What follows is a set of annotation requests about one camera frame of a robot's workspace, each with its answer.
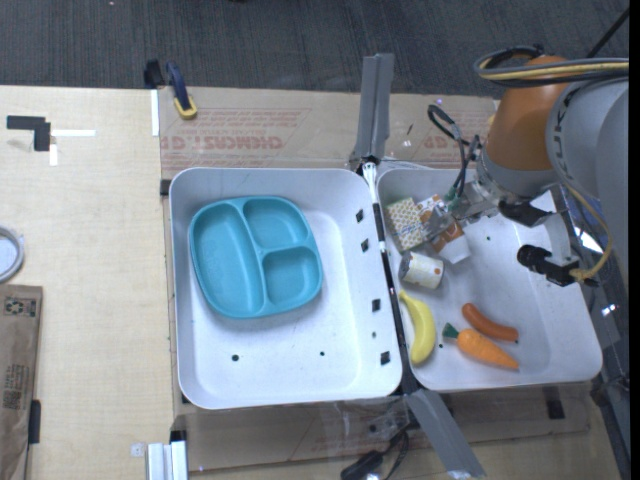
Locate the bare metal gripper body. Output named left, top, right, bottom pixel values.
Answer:
left=447, top=179, right=502, bottom=225

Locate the orange and white carton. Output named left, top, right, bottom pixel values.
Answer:
left=416, top=193, right=472, bottom=265

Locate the green patterned carton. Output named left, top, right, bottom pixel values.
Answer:
left=383, top=196, right=432, bottom=254

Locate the white can with orange dot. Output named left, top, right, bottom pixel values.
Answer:
left=397, top=250, right=445, bottom=290

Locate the thin black and white rod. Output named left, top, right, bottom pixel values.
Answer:
left=360, top=161, right=417, bottom=395

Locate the yellow banana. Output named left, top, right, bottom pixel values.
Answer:
left=397, top=289, right=438, bottom=367

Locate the orange sausage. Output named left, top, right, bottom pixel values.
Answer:
left=460, top=301, right=520, bottom=344

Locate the orange carrot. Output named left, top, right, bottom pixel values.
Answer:
left=441, top=322, right=521, bottom=371

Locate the white plastic tray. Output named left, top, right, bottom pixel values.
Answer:
left=375, top=167, right=604, bottom=394
left=168, top=166, right=404, bottom=411

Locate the brown cardboard board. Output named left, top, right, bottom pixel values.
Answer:
left=157, top=85, right=592, bottom=472

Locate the blue divided plate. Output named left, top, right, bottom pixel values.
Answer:
left=187, top=195, right=324, bottom=320

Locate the white round tape roll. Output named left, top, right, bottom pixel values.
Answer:
left=0, top=224, right=26, bottom=285

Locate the brown paper envelope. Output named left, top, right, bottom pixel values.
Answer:
left=0, top=283, right=44, bottom=480

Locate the black cylinder on white bracket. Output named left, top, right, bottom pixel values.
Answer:
left=498, top=199, right=582, bottom=288

